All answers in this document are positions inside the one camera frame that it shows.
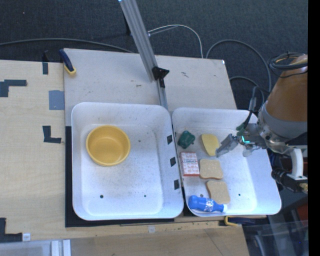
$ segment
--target yellow sponge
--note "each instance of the yellow sponge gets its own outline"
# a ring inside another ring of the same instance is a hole
[[[207,154],[211,157],[216,155],[216,149],[219,148],[218,138],[213,134],[202,134],[201,139]]]

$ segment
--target food item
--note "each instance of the food item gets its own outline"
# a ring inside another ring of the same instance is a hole
[[[179,157],[183,176],[199,176],[199,165],[195,152],[181,152]]]
[[[204,133],[201,135],[201,139],[207,154],[211,157],[215,156],[216,149],[220,146],[218,138],[213,134]]]
[[[219,160],[205,158],[200,160],[200,178],[221,180],[223,177],[224,173]]]
[[[230,203],[228,187],[224,181],[209,180],[205,185],[211,199],[220,205]]]

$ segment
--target black clamp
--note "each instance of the black clamp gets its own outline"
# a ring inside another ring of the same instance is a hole
[[[153,77],[155,80],[159,80],[161,88],[165,88],[164,78],[169,72],[169,70],[157,66],[152,68]]]

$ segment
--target white cable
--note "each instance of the white cable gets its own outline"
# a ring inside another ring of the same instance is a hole
[[[161,30],[161,29],[165,29],[165,28],[169,28],[169,27],[173,27],[173,29],[174,29],[174,27],[183,27],[183,28],[189,29],[189,30],[191,30],[193,33],[195,33],[195,35],[198,37],[199,44],[200,44],[201,58],[204,57],[200,36],[199,36],[198,33],[197,33],[196,31],[194,31],[191,27],[188,27],[188,26],[186,26],[186,25],[181,25],[181,24],[171,24],[171,25],[165,25],[165,26],[161,26],[161,27],[157,27],[157,28],[151,29],[151,30],[148,31],[148,33],[151,35],[151,32],[154,32],[154,31],[157,31],[157,30]]]

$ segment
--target tape piece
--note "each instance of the tape piece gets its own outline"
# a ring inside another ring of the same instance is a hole
[[[43,125],[43,135],[44,135],[44,140],[43,142],[48,142],[48,143],[61,143],[61,138],[52,138],[51,137],[51,126],[50,125]]]
[[[60,90],[49,91],[49,110],[65,109],[65,92]]]
[[[5,79],[0,82],[0,97],[9,97],[9,86],[27,86],[27,80]]]
[[[22,233],[6,234],[6,218],[0,218],[0,243],[21,242]]]
[[[42,74],[43,75],[49,74],[49,66],[47,62],[42,62]]]

